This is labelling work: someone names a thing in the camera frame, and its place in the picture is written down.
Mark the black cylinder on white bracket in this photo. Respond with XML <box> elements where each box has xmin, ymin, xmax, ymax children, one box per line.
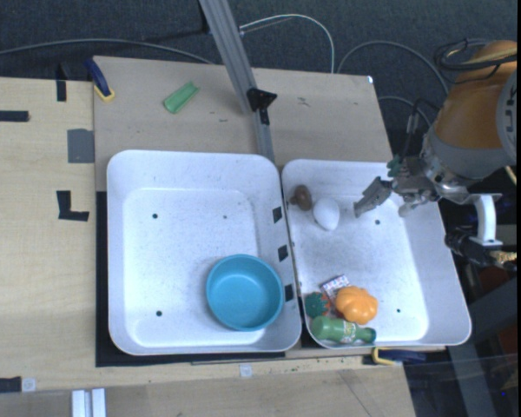
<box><xmin>444</xmin><ymin>193</ymin><xmax>518</xmax><ymax>274</ymax></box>

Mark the orange toy pumpkin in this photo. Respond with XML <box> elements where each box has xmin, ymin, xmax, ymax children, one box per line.
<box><xmin>333</xmin><ymin>285</ymin><xmax>379</xmax><ymax>326</ymax></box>

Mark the white plastic tray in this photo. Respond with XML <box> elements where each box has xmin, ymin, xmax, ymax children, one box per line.
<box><xmin>106</xmin><ymin>149</ymin><xmax>303</xmax><ymax>357</ymax></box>
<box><xmin>280</xmin><ymin>158</ymin><xmax>473</xmax><ymax>350</ymax></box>

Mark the white egg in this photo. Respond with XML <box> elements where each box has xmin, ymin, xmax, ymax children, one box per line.
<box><xmin>312</xmin><ymin>196</ymin><xmax>342</xmax><ymax>232</ymax></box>

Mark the blue bowl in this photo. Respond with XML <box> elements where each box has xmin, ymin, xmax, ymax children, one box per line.
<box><xmin>205</xmin><ymin>254</ymin><xmax>285</xmax><ymax>333</ymax></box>

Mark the green plastic bottle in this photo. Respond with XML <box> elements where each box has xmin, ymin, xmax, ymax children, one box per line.
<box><xmin>309</xmin><ymin>314</ymin><xmax>378</xmax><ymax>347</ymax></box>

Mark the green curved piece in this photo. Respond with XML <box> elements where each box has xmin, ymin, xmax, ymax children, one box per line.
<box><xmin>162</xmin><ymin>80</ymin><xmax>201</xmax><ymax>115</ymax></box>

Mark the pale wood board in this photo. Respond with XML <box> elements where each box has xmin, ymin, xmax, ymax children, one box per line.
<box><xmin>92</xmin><ymin>55</ymin><xmax>445</xmax><ymax>366</ymax></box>

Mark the colourful printed packet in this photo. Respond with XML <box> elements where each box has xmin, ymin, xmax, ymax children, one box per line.
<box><xmin>319</xmin><ymin>274</ymin><xmax>352</xmax><ymax>304</ymax></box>

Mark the orange fruit with green top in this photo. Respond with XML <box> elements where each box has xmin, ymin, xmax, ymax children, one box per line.
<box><xmin>303</xmin><ymin>291</ymin><xmax>332</xmax><ymax>320</ymax></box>

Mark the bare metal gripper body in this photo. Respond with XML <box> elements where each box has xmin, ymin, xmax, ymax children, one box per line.
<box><xmin>391</xmin><ymin>154</ymin><xmax>473</xmax><ymax>206</ymax></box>

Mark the brown toy mushroom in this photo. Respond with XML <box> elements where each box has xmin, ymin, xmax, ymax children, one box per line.
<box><xmin>289</xmin><ymin>183</ymin><xmax>314</xmax><ymax>212</ymax></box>

